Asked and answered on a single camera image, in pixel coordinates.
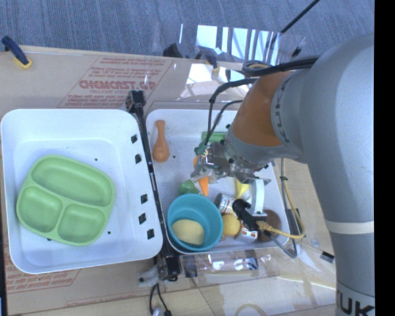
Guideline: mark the yellow lemon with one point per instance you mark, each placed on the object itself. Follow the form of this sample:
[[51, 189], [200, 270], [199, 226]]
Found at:
[[230, 225]]

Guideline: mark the orange toy drumstick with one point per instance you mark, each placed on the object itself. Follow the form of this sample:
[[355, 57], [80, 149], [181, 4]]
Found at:
[[160, 148]]

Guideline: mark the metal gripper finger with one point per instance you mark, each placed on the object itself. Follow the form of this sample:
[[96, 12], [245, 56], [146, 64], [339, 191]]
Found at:
[[216, 175], [197, 170]]

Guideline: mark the black cylinder on white bracket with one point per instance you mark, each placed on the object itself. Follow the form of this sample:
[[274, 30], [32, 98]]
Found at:
[[245, 214]]

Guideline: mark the orange carrot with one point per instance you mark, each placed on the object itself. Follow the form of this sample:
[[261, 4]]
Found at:
[[203, 185]]

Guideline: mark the yellow oval toy food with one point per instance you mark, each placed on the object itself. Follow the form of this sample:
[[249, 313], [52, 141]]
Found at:
[[188, 231]]

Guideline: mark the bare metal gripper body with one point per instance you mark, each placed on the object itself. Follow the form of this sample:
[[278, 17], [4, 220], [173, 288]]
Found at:
[[232, 165]]

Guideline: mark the white and orange small can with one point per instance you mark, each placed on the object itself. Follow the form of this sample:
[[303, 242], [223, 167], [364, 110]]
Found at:
[[224, 204]]

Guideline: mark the thin black rod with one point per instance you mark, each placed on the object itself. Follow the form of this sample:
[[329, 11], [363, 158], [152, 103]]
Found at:
[[149, 163]]

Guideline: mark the white and orange carton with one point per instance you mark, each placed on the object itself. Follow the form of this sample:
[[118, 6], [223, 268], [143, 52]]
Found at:
[[247, 235]]

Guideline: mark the brown round biscuit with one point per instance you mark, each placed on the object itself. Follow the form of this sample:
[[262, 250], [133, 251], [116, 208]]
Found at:
[[274, 221]]

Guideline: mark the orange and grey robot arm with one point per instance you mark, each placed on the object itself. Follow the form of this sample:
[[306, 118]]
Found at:
[[329, 143]]

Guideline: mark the white plastic tray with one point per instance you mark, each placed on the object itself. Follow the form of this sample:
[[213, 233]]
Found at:
[[85, 127], [181, 133]]

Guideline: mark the green divided plate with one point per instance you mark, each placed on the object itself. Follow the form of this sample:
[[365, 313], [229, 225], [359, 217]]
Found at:
[[66, 199]]

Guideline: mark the green flat bar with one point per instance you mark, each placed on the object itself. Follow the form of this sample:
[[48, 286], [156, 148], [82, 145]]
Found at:
[[217, 136]]

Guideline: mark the brown cardboard board red print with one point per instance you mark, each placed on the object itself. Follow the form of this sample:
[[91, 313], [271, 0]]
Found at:
[[69, 77]]

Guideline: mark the blue bowl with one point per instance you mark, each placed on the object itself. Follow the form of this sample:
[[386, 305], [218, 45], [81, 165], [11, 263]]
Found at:
[[194, 206]]

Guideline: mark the green toy pepper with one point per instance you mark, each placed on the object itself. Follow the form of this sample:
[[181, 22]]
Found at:
[[187, 188]]

